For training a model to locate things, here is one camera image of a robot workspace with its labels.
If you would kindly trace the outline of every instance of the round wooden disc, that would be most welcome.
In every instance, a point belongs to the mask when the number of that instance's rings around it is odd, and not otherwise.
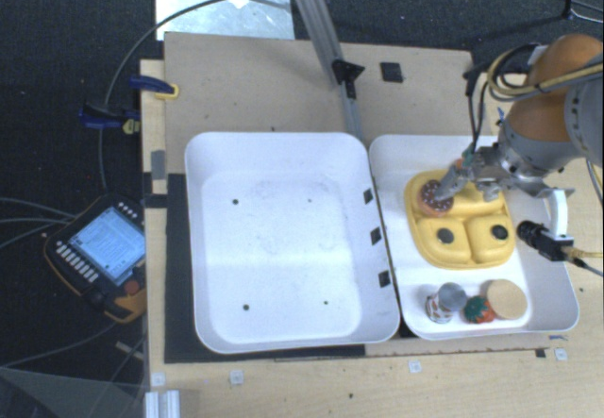
[[[506,279],[494,280],[489,285],[487,299],[495,314],[502,319],[521,318],[529,305],[522,289]]]

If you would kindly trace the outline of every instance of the white tray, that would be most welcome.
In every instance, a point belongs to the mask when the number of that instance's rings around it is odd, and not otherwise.
[[[185,166],[205,346],[230,354],[393,336],[400,314],[358,140],[204,133]]]
[[[478,144],[490,145],[494,141],[495,137],[484,137]],[[369,150],[405,323],[416,335],[428,340],[562,331],[573,327],[579,319],[579,304],[566,267],[539,256],[523,242],[517,242],[505,264],[480,270],[440,269],[428,263],[416,249],[405,211],[405,186],[420,172],[445,169],[469,142],[469,138],[460,136],[388,135],[374,140]],[[514,227],[523,220],[547,226],[549,217],[543,200],[519,191],[506,192],[505,196]],[[523,318],[473,325],[458,315],[439,325],[426,316],[426,297],[445,282],[457,282],[468,295],[476,295],[482,284],[497,278],[511,280],[527,294],[528,311]]]

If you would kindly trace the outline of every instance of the blue screen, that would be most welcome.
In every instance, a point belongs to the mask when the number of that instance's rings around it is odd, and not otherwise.
[[[114,208],[106,209],[69,241],[116,285],[144,257],[144,235]]]

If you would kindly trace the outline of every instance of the gray tape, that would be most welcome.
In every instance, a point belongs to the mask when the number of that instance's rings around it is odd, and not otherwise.
[[[163,180],[166,178],[166,152],[157,150],[151,152],[151,179]]]

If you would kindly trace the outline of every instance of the black bracket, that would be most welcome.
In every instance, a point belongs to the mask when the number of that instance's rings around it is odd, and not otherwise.
[[[357,99],[357,92],[355,90],[355,80],[365,70],[363,66],[358,66],[352,62],[346,62],[345,60],[335,59],[331,63],[331,69],[333,74],[336,76],[338,84],[345,83],[346,95],[349,99]]]

